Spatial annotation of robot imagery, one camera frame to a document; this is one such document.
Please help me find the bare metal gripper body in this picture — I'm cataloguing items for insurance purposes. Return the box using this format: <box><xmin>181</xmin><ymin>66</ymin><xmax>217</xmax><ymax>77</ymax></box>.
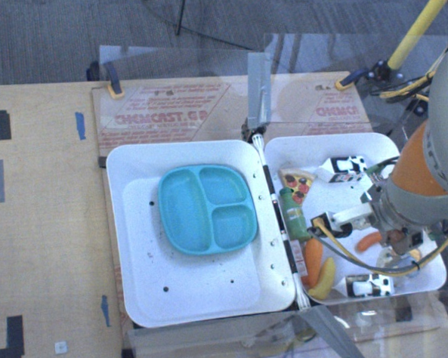
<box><xmin>359</xmin><ymin>180</ymin><xmax>427</xmax><ymax>259</ymax></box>

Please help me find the orange sausage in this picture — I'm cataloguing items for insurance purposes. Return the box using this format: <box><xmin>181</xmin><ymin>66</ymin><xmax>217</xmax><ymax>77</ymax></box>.
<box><xmin>354</xmin><ymin>230</ymin><xmax>385</xmax><ymax>253</ymax></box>

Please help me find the black and white milk carton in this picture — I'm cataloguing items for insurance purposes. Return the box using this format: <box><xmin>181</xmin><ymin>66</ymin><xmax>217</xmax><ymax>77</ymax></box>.
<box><xmin>315</xmin><ymin>153</ymin><xmax>369</xmax><ymax>185</ymax></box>
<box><xmin>344</xmin><ymin>272</ymin><xmax>396</xmax><ymax>299</ymax></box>

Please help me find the white plastic tray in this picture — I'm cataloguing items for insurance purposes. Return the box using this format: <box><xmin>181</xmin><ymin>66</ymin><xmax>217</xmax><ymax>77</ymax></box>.
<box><xmin>104</xmin><ymin>134</ymin><xmax>298</xmax><ymax>331</ymax></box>
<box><xmin>261</xmin><ymin>126</ymin><xmax>448</xmax><ymax>309</ymax></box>

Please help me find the yellow banana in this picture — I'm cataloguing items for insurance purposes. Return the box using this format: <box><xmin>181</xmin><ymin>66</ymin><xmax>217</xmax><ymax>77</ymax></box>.
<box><xmin>306</xmin><ymin>256</ymin><xmax>339</xmax><ymax>301</ymax></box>

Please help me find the orange carrot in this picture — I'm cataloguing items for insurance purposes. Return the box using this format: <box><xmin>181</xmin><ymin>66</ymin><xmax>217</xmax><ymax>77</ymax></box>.
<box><xmin>298</xmin><ymin>236</ymin><xmax>326</xmax><ymax>289</ymax></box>

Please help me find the white and red packet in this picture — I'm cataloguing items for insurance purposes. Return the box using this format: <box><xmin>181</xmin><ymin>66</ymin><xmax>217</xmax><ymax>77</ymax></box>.
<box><xmin>289</xmin><ymin>239</ymin><xmax>309</xmax><ymax>279</ymax></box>

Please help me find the green bottle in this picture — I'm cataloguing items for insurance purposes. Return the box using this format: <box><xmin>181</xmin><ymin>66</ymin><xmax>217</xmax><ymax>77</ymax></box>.
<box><xmin>278</xmin><ymin>185</ymin><xmax>313</xmax><ymax>243</ymax></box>

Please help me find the toy pizza slice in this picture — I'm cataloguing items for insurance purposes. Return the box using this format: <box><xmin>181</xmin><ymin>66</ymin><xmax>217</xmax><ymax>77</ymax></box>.
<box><xmin>277</xmin><ymin>166</ymin><xmax>318</xmax><ymax>208</ymax></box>

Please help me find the thin black and white rod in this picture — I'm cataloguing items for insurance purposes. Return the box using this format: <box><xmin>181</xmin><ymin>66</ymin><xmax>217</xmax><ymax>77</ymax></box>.
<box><xmin>251</xmin><ymin>131</ymin><xmax>312</xmax><ymax>313</ymax></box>

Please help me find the blue divided plate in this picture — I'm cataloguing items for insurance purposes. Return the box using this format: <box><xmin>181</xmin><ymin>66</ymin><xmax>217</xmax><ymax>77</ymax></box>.
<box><xmin>155</xmin><ymin>160</ymin><xmax>260</xmax><ymax>258</ymax></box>

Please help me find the black cylinder on white bracket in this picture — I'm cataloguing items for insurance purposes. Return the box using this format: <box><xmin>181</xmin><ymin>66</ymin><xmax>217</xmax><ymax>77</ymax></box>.
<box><xmin>309</xmin><ymin>202</ymin><xmax>375</xmax><ymax>241</ymax></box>

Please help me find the black block with thin wires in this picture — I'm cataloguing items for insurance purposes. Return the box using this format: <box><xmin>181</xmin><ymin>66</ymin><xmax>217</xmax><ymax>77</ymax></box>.
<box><xmin>240</xmin><ymin>116</ymin><xmax>270</xmax><ymax>140</ymax></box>

